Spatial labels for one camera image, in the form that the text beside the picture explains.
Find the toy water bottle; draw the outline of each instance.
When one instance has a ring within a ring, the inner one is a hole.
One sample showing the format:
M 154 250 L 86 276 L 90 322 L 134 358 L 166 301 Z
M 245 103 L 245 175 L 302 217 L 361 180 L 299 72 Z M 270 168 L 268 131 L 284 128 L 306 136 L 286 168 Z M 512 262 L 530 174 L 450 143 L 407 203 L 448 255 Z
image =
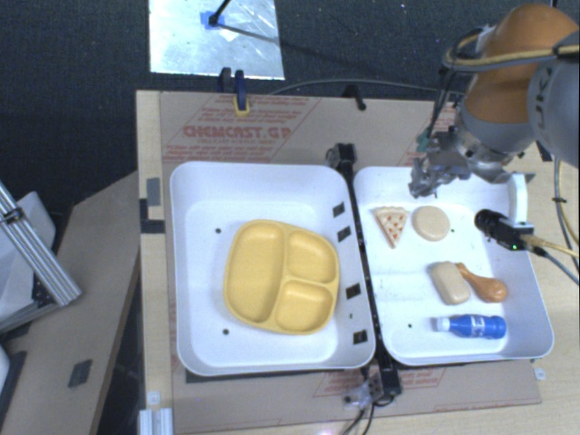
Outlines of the toy water bottle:
M 439 332 L 454 332 L 462 337 L 502 338 L 506 334 L 506 321 L 503 317 L 478 314 L 465 314 L 459 317 L 440 317 L 437 319 Z

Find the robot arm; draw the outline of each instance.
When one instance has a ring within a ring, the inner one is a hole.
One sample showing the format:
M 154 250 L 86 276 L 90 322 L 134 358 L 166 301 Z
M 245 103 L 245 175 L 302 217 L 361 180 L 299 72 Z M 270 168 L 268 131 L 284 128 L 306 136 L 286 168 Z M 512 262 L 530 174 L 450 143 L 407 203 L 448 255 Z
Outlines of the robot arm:
M 458 51 L 478 41 L 477 59 Z M 448 75 L 473 73 L 453 126 L 430 130 L 426 157 L 416 159 L 411 194 L 472 173 L 505 182 L 503 167 L 538 140 L 557 158 L 578 167 L 578 25 L 546 5 L 522 5 L 492 31 L 472 34 L 443 60 Z

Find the black clamp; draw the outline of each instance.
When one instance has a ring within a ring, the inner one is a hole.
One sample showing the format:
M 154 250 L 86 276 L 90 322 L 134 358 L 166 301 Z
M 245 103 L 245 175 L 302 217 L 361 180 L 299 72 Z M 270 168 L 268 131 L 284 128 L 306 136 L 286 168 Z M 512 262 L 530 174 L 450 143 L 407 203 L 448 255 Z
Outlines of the black clamp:
M 231 92 L 233 90 L 234 84 L 232 83 L 232 69 L 223 68 L 217 77 L 217 91 L 223 93 Z
M 0 224 L 12 224 L 24 217 L 22 208 L 16 207 L 0 217 Z
M 337 143 L 326 152 L 326 166 L 337 169 L 344 164 L 352 166 L 356 162 L 356 148 L 352 143 Z

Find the yellow divided plate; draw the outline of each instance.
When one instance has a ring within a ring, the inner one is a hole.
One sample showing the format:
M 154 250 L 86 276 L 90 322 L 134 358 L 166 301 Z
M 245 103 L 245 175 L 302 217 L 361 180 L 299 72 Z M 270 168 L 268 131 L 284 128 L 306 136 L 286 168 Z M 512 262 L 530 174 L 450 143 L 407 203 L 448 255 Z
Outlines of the yellow divided plate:
M 330 320 L 338 255 L 324 237 L 269 220 L 246 223 L 227 259 L 224 299 L 240 321 L 283 334 L 313 334 Z

